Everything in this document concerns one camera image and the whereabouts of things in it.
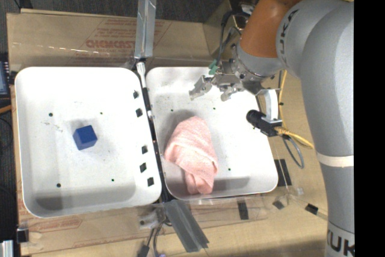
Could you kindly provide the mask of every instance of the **white band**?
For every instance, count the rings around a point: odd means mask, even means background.
[[[348,156],[328,156],[317,152],[317,158],[323,165],[331,167],[353,167],[354,155]]]

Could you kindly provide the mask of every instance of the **white tray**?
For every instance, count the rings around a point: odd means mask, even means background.
[[[207,199],[265,193],[278,183],[278,174],[266,135],[246,121],[249,110],[257,109],[255,97],[245,92],[234,94],[222,102],[216,87],[204,96],[190,100],[188,91],[194,88],[205,67],[157,67],[147,74],[147,86],[159,144],[164,153],[176,125],[191,116],[208,123],[214,149],[219,160],[219,172],[210,195],[189,195],[183,171],[162,157],[165,183],[178,199]]]
[[[147,205],[159,198],[152,136],[133,72],[30,67],[17,74],[15,90],[23,199],[29,212],[53,217]],[[137,109],[143,111],[141,117]],[[78,150],[72,135],[86,125],[92,125],[98,141]]]

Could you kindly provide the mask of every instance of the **pink towel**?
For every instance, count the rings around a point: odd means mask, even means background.
[[[210,194],[218,173],[218,158],[207,123],[199,117],[180,122],[168,141],[164,158],[185,171],[189,194]]]

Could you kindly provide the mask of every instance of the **folded towel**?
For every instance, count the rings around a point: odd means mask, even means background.
[[[218,158],[207,123],[199,117],[180,122],[167,143],[164,158],[185,171],[189,194],[210,194],[218,173]]]

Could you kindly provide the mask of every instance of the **blue cube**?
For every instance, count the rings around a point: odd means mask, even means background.
[[[73,134],[73,139],[76,143],[76,147],[78,147],[79,150],[92,147],[96,144],[97,141],[96,134],[91,125],[76,129],[75,133]]]

